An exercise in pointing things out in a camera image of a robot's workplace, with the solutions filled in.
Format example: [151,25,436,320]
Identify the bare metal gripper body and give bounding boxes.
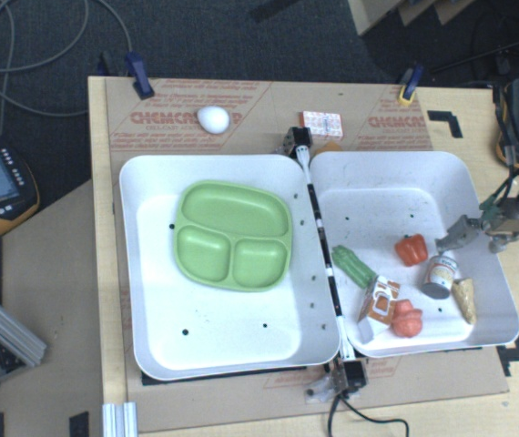
[481,195,519,254]

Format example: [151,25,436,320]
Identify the white and orange can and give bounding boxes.
[421,254,460,300]

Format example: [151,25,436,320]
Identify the orange bell pepper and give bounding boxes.
[394,233,428,268]

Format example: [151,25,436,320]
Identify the white plastic tray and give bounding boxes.
[308,150,519,360]
[118,154,342,382]

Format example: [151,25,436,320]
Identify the orange toy fruit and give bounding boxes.
[391,299,424,339]

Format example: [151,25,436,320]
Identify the orange and white carton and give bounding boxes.
[356,274,402,337]

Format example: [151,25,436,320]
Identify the green asparagus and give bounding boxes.
[331,244,378,290]

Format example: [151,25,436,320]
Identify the thin black and white rod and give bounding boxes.
[296,145,350,360]

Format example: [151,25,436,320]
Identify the orange and white flat box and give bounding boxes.
[301,110,346,142]

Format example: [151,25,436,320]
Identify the green divided plate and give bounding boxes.
[174,179,294,293]

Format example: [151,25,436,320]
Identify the white egg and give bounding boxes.
[196,106,231,134]

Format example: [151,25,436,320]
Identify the brown cardboard board red print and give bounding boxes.
[104,76,511,421]

